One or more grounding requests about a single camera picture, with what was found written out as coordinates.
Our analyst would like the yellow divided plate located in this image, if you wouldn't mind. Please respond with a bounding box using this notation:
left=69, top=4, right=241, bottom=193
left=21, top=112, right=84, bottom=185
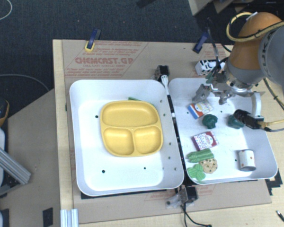
left=99, top=100, right=164, bottom=157

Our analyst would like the black block with thin wires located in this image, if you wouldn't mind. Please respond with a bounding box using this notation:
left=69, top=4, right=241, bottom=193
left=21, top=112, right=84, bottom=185
left=152, top=65, right=170, bottom=80
left=166, top=185, right=200, bottom=209

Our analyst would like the thin black and white rod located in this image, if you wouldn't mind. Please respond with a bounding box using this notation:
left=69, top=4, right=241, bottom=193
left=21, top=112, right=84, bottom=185
left=160, top=75, right=188, bottom=189

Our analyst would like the light green asparagus bundle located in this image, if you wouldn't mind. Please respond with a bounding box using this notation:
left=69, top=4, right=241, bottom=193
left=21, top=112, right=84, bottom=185
left=186, top=148, right=215, bottom=163

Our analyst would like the dark green broccoli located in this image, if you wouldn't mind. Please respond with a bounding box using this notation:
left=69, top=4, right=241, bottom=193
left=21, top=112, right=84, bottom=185
left=201, top=113, right=219, bottom=130
left=227, top=114, right=245, bottom=130

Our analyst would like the black cylinder on white bracket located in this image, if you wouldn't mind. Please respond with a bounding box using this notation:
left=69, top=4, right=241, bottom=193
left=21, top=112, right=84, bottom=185
left=233, top=92, right=265, bottom=130

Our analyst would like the brown cardboard board, red print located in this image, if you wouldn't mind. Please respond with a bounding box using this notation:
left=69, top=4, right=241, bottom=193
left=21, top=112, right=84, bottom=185
left=61, top=39, right=273, bottom=224

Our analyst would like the white can with orange dots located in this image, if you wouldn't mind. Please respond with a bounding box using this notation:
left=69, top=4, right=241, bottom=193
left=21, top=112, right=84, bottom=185
left=238, top=148, right=257, bottom=172

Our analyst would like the white plastic tray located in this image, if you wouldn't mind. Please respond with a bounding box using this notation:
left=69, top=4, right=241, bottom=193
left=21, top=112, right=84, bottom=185
left=69, top=79, right=186, bottom=197
left=168, top=77, right=279, bottom=185

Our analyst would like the chocolate chip biscuit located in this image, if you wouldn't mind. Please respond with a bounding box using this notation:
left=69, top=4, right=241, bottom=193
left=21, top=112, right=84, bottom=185
left=199, top=158, right=219, bottom=175

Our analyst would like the flat green toy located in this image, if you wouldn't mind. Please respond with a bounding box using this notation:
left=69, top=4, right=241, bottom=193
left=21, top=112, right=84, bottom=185
left=127, top=96, right=155, bottom=105

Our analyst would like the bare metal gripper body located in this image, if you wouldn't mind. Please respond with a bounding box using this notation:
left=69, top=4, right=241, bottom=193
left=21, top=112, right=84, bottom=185
left=209, top=71, right=256, bottom=98

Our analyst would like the light green lettuce leaf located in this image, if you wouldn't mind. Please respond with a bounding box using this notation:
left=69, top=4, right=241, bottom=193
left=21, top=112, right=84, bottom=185
left=186, top=163, right=207, bottom=182

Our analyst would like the blue, red and white carton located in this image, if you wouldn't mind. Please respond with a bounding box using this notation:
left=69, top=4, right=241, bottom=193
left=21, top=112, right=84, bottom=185
left=187, top=100, right=214, bottom=120

